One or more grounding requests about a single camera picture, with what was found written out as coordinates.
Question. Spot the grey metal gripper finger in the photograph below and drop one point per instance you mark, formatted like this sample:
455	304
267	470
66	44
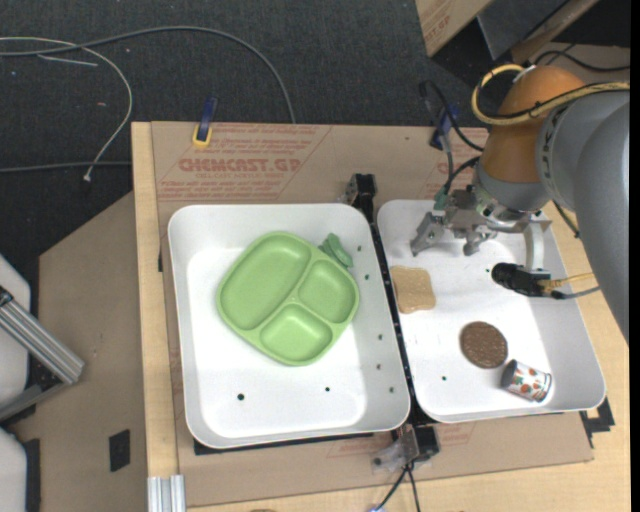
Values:
423	235
473	242

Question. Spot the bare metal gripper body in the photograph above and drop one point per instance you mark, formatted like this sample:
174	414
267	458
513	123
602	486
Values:
462	211

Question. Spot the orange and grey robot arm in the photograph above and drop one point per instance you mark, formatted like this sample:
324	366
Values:
585	165

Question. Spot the tan toy bread slice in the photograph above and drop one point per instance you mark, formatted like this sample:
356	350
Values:
413	289

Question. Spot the green toy vegetable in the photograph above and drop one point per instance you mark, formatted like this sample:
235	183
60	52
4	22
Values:
338	250

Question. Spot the thin black and white rod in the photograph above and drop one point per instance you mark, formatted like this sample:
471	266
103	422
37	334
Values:
395	320

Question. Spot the brown round biscuit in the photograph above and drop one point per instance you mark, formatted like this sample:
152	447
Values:
483	345

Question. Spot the white plastic tray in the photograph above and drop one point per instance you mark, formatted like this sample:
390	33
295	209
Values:
480	360
285	325

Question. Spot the green divided plate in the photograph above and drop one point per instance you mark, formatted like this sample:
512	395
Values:
288	297

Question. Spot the small can with red print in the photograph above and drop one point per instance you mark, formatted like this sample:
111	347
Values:
526	381

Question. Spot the brown cardboard board red print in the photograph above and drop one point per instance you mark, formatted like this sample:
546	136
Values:
240	165

